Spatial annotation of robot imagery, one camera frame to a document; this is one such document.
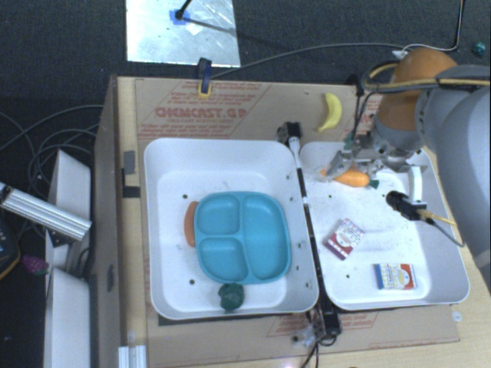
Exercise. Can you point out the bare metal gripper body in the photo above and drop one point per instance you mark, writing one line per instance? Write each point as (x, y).
(383, 155)

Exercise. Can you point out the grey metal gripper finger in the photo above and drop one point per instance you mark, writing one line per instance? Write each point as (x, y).
(371, 168)
(335, 164)

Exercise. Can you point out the orange carrot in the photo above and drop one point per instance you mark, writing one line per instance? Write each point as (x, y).
(354, 178)

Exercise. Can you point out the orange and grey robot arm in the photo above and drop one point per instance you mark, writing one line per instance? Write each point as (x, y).
(452, 129)

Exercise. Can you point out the yellow banana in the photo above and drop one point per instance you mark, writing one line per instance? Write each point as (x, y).
(333, 113)

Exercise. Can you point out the thin black and white rod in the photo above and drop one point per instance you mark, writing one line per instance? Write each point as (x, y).
(310, 228)

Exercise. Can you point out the red and white packet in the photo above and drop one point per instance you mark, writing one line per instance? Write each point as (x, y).
(344, 239)

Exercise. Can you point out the white plastic tray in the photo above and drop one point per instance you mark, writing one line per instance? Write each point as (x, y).
(172, 159)
(383, 244)

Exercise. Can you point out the brown cardboard board red print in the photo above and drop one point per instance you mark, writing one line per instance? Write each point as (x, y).
(245, 109)

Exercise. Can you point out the blue white and red carton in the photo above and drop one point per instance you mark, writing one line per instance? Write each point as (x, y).
(395, 276)

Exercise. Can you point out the blue divided plate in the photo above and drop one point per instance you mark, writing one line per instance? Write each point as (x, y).
(241, 240)

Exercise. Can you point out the small teal round object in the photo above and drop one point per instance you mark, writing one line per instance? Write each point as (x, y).
(479, 48)

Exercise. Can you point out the orange sausage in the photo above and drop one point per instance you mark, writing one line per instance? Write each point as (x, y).
(189, 224)

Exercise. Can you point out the green broccoli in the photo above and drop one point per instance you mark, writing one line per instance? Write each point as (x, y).
(231, 296)

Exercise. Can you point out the purple grapes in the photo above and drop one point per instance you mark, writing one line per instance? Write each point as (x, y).
(35, 265)

